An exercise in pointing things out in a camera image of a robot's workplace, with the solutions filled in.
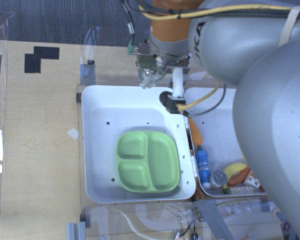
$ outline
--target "table surface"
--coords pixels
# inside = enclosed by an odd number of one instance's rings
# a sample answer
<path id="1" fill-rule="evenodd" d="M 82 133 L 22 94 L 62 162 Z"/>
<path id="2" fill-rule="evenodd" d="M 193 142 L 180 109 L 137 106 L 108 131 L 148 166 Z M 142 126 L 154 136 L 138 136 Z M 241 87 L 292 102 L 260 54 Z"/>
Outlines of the table surface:
<path id="1" fill-rule="evenodd" d="M 34 46 L 60 48 L 59 59 L 42 59 L 41 73 L 25 73 L 25 54 L 33 54 Z M 89 58 L 105 79 L 116 76 L 120 83 L 137 77 L 136 58 L 127 56 L 126 48 L 90 48 Z M 79 221 L 79 140 L 68 131 L 79 127 L 76 94 L 86 51 L 83 45 L 9 42 L 0 240 L 62 240 L 67 223 Z M 281 239 L 280 227 L 271 220 L 258 227 L 263 235 Z M 213 239 L 208 228 L 198 230 Z M 161 239 L 155 233 L 151 237 Z"/>

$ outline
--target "carpeted floor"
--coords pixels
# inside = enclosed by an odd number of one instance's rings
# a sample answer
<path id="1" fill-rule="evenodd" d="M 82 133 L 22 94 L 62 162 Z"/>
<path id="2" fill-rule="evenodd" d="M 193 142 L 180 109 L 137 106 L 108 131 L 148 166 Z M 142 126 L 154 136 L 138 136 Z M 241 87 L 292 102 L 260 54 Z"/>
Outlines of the carpeted floor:
<path id="1" fill-rule="evenodd" d="M 278 0 L 300 5 L 300 0 Z M 118 0 L 0 0 L 0 12 L 14 12 L 9 39 L 83 44 L 87 30 L 98 29 L 98 45 L 126 46 L 126 18 Z M 138 13 L 136 41 L 149 34 L 149 21 Z"/>

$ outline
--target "green plate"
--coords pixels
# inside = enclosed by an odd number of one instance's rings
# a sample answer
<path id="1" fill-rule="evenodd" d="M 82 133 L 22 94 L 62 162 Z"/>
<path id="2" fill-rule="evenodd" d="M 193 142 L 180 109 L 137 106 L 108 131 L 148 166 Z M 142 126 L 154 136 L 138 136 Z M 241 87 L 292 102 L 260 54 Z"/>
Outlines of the green plate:
<path id="1" fill-rule="evenodd" d="M 180 180 L 175 141 L 153 130 L 122 134 L 116 144 L 116 173 L 121 186 L 136 193 L 163 193 Z"/>

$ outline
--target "blue bottle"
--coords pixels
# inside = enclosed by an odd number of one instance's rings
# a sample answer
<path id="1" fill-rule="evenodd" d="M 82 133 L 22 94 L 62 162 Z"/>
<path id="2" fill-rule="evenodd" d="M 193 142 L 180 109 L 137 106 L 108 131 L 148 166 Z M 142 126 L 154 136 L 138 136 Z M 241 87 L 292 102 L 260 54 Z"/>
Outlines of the blue bottle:
<path id="1" fill-rule="evenodd" d="M 210 168 L 207 151 L 203 150 L 201 146 L 198 146 L 195 152 L 196 165 L 198 167 L 199 177 L 204 189 L 210 189 L 209 182 Z"/>

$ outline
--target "yellow cable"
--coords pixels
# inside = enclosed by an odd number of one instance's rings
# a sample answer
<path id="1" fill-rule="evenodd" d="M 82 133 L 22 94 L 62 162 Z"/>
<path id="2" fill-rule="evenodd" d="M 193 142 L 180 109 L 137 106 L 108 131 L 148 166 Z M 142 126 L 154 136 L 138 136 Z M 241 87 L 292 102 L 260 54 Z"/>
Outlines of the yellow cable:
<path id="1" fill-rule="evenodd" d="M 193 107 L 194 105 L 199 104 L 200 102 L 203 102 L 204 100 L 208 99 L 210 96 L 212 96 L 219 88 L 220 82 L 217 82 L 214 89 L 212 91 L 210 91 L 207 95 L 203 96 L 200 99 L 197 99 L 196 101 L 188 104 L 188 105 L 184 105 L 184 104 L 176 104 L 176 107 L 178 108 L 178 110 L 180 112 L 183 112 L 185 110 L 187 110 L 188 108 Z"/>
<path id="2" fill-rule="evenodd" d="M 144 11 L 145 9 L 139 5 L 139 9 L 141 11 Z M 205 9 L 205 10 L 199 10 L 194 12 L 184 12 L 180 14 L 166 14 L 162 16 L 158 15 L 152 15 L 147 12 L 143 12 L 142 14 L 147 17 L 150 20 L 154 21 L 166 21 L 166 20 L 177 20 L 177 19 L 187 19 L 187 18 L 195 18 L 195 17 L 202 17 L 207 16 L 211 14 L 217 14 L 217 13 L 224 13 L 229 11 L 240 11 L 240 10 L 277 10 L 277 11 L 283 11 L 283 10 L 291 10 L 292 7 L 289 6 L 280 6 L 280 5 L 270 5 L 270 4 L 237 4 L 237 5 L 227 5 L 217 8 L 211 8 L 211 9 Z"/>

